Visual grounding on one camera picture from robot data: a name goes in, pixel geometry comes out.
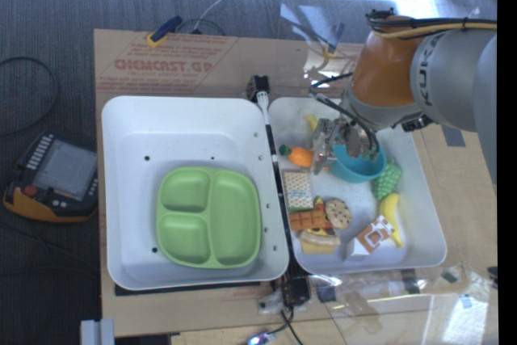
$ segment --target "cardboard sheet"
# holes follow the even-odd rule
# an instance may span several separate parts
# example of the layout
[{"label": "cardboard sheet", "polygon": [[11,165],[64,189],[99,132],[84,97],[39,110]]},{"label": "cardboard sheet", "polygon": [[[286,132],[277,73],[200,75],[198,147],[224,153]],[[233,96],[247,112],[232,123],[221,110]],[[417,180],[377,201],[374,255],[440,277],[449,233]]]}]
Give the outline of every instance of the cardboard sheet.
[{"label": "cardboard sheet", "polygon": [[[115,284],[106,266],[100,114],[103,105],[117,95],[244,96],[252,75],[270,78],[272,99],[305,97],[311,78],[317,76],[315,68],[322,63],[321,49],[318,44],[301,41],[175,34],[169,35],[162,47],[151,49],[145,46],[146,36],[145,32],[95,30],[103,318],[114,318],[118,337],[213,330],[210,334],[213,342],[242,343],[245,339],[240,335],[238,340],[225,342],[224,328],[258,326],[259,329],[282,322],[278,315],[258,314],[257,298],[270,292],[269,284],[123,297],[115,294]],[[341,44],[338,50],[342,59],[331,61],[327,69],[338,74],[344,65],[353,67],[361,48],[358,44]],[[328,95],[332,94],[333,90],[329,89]],[[438,125],[413,133],[413,137],[447,239],[448,255],[443,265],[469,263],[480,272],[488,266],[497,266],[497,198],[477,134],[463,133],[465,146],[460,147],[449,147]],[[403,336],[406,342],[420,343],[427,312],[414,307],[412,310],[422,311],[423,323],[408,326],[405,321],[409,310],[391,313],[385,320],[392,328],[399,326],[396,332],[390,328],[390,338]],[[302,323],[331,318],[329,308],[313,294],[295,320]],[[364,326],[368,325],[368,316],[353,318],[353,322],[357,329],[346,331],[347,343],[348,338],[366,343],[368,332]],[[222,332],[220,340],[216,339],[216,331]],[[490,295],[485,335],[498,338],[497,294]],[[187,336],[183,338],[184,343],[197,343],[187,341]]]}]

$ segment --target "green divided plate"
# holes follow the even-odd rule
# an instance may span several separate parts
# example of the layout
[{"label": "green divided plate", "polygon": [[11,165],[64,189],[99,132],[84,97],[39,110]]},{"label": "green divided plate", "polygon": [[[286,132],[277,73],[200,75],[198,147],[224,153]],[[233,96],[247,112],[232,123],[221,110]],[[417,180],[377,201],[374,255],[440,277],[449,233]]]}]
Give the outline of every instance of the green divided plate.
[{"label": "green divided plate", "polygon": [[260,248],[259,194],[250,179],[234,170],[179,167],[160,184],[156,225],[158,244],[173,262],[243,267]]}]

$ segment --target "kuka logo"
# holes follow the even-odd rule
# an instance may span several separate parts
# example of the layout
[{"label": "kuka logo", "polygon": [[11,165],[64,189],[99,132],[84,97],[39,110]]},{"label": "kuka logo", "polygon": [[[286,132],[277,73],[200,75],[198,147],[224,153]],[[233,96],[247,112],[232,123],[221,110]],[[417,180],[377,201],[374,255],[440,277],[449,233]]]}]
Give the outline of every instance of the kuka logo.
[{"label": "kuka logo", "polygon": [[435,51],[435,47],[438,44],[438,41],[441,39],[442,36],[443,36],[443,33],[435,36],[431,40],[431,42],[429,42],[428,48],[424,49],[424,51],[423,51],[422,60],[420,61],[420,65],[419,65],[420,70],[418,73],[420,74],[421,81],[418,84],[418,86],[420,87],[420,95],[423,98],[423,102],[428,107],[432,107],[433,104],[429,100],[429,90],[427,89],[427,69],[426,68],[429,66],[429,59],[430,59],[432,53]]}]

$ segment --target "black cable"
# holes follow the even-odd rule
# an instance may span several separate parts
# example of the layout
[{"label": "black cable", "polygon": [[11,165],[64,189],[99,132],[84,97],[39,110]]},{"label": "black cable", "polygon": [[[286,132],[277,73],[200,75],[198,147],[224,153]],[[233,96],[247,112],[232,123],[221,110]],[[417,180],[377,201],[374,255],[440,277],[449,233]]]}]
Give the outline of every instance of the black cable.
[{"label": "black cable", "polygon": [[214,23],[212,20],[207,20],[207,19],[191,19],[186,22],[183,22],[176,27],[174,33],[182,33],[181,32],[182,29],[184,29],[186,26],[192,25],[192,24],[193,25],[203,24],[205,26],[215,29],[220,36],[226,36],[225,31],[222,29],[222,27],[220,27],[218,24]]},{"label": "black cable", "polygon": [[339,81],[340,79],[349,78],[353,74],[354,74],[353,72],[346,72],[345,74],[340,74],[340,75],[332,76],[330,78],[322,79],[321,81],[315,82],[313,85],[311,85],[309,87],[309,89],[312,90],[312,92],[314,92],[313,91],[314,88],[318,88],[319,86],[323,85],[324,83],[335,82],[335,81]]},{"label": "black cable", "polygon": [[296,332],[294,331],[294,329],[292,328],[292,325],[291,325],[291,321],[292,321],[292,318],[294,316],[294,309],[291,309],[291,319],[288,320],[285,316],[285,313],[284,311],[281,311],[280,312],[282,314],[282,318],[284,318],[285,320],[285,323],[287,324],[289,330],[291,331],[292,333],[292,336],[294,336],[294,339],[299,343],[299,345],[304,345],[301,341],[300,341],[300,338],[298,338],[298,335],[296,334]]},{"label": "black cable", "polygon": [[[89,278],[94,279],[95,281],[97,281],[99,279],[99,275],[97,275],[91,271],[84,271],[77,267],[71,267],[71,266],[52,265],[52,266],[38,266],[38,267],[31,268],[32,275],[39,274],[39,273],[47,273],[47,272],[51,272],[51,271],[67,271],[69,273],[77,273],[78,275],[88,276]],[[4,271],[4,272],[0,273],[0,277],[20,276],[24,272],[25,272],[24,270]]]},{"label": "black cable", "polygon": [[[7,223],[4,223],[4,222],[0,221],[0,225],[5,227],[6,229],[9,229],[11,231],[16,232],[19,236],[22,236],[22,237],[24,237],[24,238],[26,238],[28,240],[31,240],[33,242],[39,242],[38,238],[35,238],[35,237],[31,236],[30,234],[27,234],[27,233],[23,232],[20,229],[16,229],[15,227],[13,227],[11,225],[8,225]],[[74,253],[69,252],[66,249],[63,249],[62,247],[53,245],[52,243],[45,242],[45,245],[49,249],[53,249],[53,250],[58,251],[58,252],[60,252],[60,253],[62,253],[64,255],[68,255],[69,257],[76,259],[78,262],[81,262],[81,263],[87,265],[89,268],[91,268],[95,272],[99,272],[99,268],[98,267],[96,267],[95,265],[91,264],[87,260],[83,259],[81,256],[77,256]]]},{"label": "black cable", "polygon": [[280,311],[280,313],[282,314],[282,318],[284,319],[284,324],[280,328],[276,328],[275,330],[270,330],[269,332],[267,332],[268,334],[277,334],[277,333],[281,332],[282,330],[285,330],[288,328],[289,324],[291,323],[292,319],[294,318],[294,312],[292,310],[292,307],[289,308],[289,311],[290,311],[289,319],[287,319],[285,317],[285,313],[283,310]]},{"label": "black cable", "polygon": [[448,29],[442,30],[442,31],[433,31],[433,32],[426,32],[422,33],[420,35],[414,35],[414,36],[399,36],[398,39],[400,40],[412,40],[412,39],[418,39],[418,38],[426,38],[428,36],[434,36],[438,35],[439,33],[447,32]]},{"label": "black cable", "polygon": [[53,96],[52,96],[52,100],[51,100],[50,104],[44,110],[42,115],[40,115],[38,118],[36,118],[32,122],[30,122],[29,124],[27,124],[27,125],[25,125],[25,126],[23,126],[21,128],[15,129],[13,131],[3,131],[3,132],[0,132],[0,137],[8,137],[10,135],[14,135],[16,133],[20,133],[20,132],[30,128],[32,125],[40,122],[52,110],[54,104],[57,101],[57,96],[59,95],[59,82],[57,80],[57,76],[55,75],[55,73],[53,71],[51,71],[51,69],[48,66],[46,66],[45,63],[43,63],[39,59],[35,59],[33,57],[9,57],[7,59],[4,59],[3,61],[0,61],[0,66],[5,65],[5,64],[7,64],[9,62],[14,62],[14,61],[30,61],[30,62],[34,62],[37,65],[40,65],[41,67],[43,67],[43,69],[48,72],[48,74],[50,75],[50,78],[52,79]]},{"label": "black cable", "polygon": [[[18,235],[21,235],[33,242],[37,242],[38,243],[38,246],[33,250],[32,252],[32,255],[31,255],[31,258],[30,260],[28,261],[27,263],[27,266],[25,267],[25,269],[23,270],[17,270],[17,271],[8,271],[8,272],[3,272],[3,273],[0,273],[0,277],[9,277],[9,276],[22,276],[22,283],[21,283],[21,292],[20,292],[20,297],[22,298],[21,300],[21,303],[22,303],[22,307],[20,308],[20,317],[21,317],[21,320],[23,321],[25,319],[25,314],[24,314],[24,304],[26,303],[25,300],[24,300],[24,296],[25,296],[25,288],[27,286],[27,278],[29,277],[29,275],[33,275],[35,273],[41,273],[41,272],[48,272],[48,271],[71,271],[71,272],[75,272],[75,273],[78,273],[78,274],[82,274],[82,275],[85,275],[85,276],[89,276],[90,278],[92,279],[95,279],[95,280],[98,280],[99,278],[99,270],[97,269],[97,267],[91,265],[89,262],[87,262],[86,260],[82,259],[81,257],[77,256],[77,255],[74,255],[72,254],[71,252],[68,252],[67,250],[65,249],[62,249],[60,248],[59,246],[54,246],[50,243],[47,243],[42,237],[41,235],[35,230],[35,229],[32,229],[32,232],[35,234],[35,236],[31,236],[30,234],[27,234],[25,232],[23,232],[22,230],[19,230],[19,229],[16,229],[10,225],[7,225],[6,223],[3,223],[0,221],[0,225],[2,225],[3,227],[5,228],[8,228],[14,232],[16,232]],[[27,221],[27,225],[29,226],[32,226],[31,223],[29,221]],[[50,266],[38,266],[38,267],[33,267],[32,264],[34,262],[34,258],[36,257],[36,252],[38,251],[38,249],[40,247],[43,247],[44,250],[45,250],[45,253],[46,255],[48,256],[49,258],[49,261],[51,263]],[[83,271],[82,269],[78,269],[78,268],[74,268],[74,267],[65,267],[65,266],[58,266],[56,264],[56,260],[53,258],[50,250],[51,249],[54,249],[56,251],[60,251],[61,253],[64,253],[68,256],[71,256],[77,260],[79,260],[80,262],[86,264],[88,267],[90,267],[91,269],[93,269],[93,272],[91,271]],[[57,309],[57,302],[59,301],[59,278],[55,278],[55,294],[53,295],[53,303],[51,304],[51,311],[50,312],[47,312],[45,313],[45,318],[42,317],[43,319],[43,322],[40,324],[39,328],[36,330],[36,332],[34,334],[30,334],[28,335],[28,338],[23,341],[23,342],[12,342],[12,341],[8,341],[8,340],[5,340],[5,339],[2,339],[2,344],[6,344],[6,345],[35,345],[37,343],[37,339],[43,334],[44,330],[47,329],[48,325],[50,324],[50,322],[52,321],[52,319],[54,318],[55,316],[55,312],[56,312],[56,309]]]},{"label": "black cable", "polygon": [[465,26],[467,22],[469,23],[488,23],[493,24],[497,23],[497,21],[492,19],[471,19],[471,18],[431,18],[431,19],[390,19],[387,20],[389,16],[393,16],[393,8],[388,11],[372,11],[368,15],[366,15],[366,20],[368,26],[376,32],[385,32],[382,31],[382,27],[411,27],[412,29],[416,29],[417,27],[427,27],[427,26],[436,26],[443,24],[462,24]]}]

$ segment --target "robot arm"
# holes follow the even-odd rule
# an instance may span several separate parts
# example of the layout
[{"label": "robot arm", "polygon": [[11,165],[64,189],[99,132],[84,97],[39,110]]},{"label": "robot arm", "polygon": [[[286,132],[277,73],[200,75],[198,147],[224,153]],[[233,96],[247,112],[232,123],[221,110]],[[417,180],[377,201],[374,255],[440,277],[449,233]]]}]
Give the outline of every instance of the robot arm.
[{"label": "robot arm", "polygon": [[374,11],[368,23],[372,32],[341,103],[309,90],[339,111],[335,120],[320,120],[313,134],[314,172],[335,160],[333,144],[346,144],[351,157],[375,157],[377,131],[437,123],[478,134],[496,189],[497,24],[392,11]]}]

